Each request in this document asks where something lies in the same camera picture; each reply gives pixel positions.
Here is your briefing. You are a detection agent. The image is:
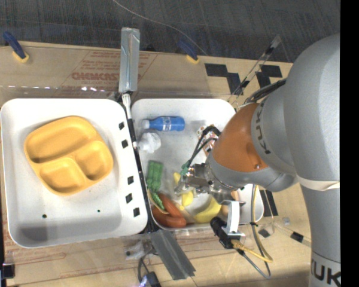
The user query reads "yellow banana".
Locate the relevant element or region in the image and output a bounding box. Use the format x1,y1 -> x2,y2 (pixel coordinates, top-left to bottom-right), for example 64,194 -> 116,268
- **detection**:
192,197 -> 223,224

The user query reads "green ribbed toy vegetable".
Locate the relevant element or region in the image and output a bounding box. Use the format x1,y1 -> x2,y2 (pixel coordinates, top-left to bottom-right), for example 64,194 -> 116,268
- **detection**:
145,160 -> 165,193

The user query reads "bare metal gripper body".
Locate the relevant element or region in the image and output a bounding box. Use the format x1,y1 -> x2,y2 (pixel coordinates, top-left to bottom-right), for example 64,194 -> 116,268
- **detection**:
181,162 -> 226,202

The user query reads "brown cardboard board, red print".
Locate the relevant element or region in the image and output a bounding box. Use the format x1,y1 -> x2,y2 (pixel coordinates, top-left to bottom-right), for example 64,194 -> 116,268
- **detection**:
0,40 -> 312,287

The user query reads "red toy sausage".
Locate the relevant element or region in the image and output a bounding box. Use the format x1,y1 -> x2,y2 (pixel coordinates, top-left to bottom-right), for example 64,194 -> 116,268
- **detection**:
158,193 -> 184,218
151,204 -> 187,228

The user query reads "tan toy bread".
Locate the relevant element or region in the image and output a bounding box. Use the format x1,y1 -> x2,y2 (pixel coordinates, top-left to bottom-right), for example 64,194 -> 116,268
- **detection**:
220,190 -> 239,218

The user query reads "white plastic tray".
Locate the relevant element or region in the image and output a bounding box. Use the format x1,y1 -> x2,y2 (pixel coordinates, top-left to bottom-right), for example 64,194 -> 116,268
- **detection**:
130,98 -> 264,231
0,97 -> 149,249

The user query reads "blue plastic bottle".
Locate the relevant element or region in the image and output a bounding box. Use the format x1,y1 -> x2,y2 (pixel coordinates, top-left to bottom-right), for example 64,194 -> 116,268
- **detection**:
141,115 -> 186,132

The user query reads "white crumpled lump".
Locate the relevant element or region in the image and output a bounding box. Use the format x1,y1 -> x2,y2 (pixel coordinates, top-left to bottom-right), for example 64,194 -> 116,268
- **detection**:
137,132 -> 162,154

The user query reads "black cylinder on white bracket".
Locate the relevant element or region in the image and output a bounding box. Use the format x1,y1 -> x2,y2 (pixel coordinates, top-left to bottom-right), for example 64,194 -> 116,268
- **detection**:
209,200 -> 247,249

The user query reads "green and tan toy taco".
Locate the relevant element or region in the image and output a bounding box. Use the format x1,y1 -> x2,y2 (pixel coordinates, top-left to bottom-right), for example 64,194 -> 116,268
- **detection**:
147,188 -> 170,215

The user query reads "yellow divided plate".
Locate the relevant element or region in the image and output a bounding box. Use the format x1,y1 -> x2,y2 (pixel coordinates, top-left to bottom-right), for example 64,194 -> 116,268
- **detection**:
23,115 -> 114,196

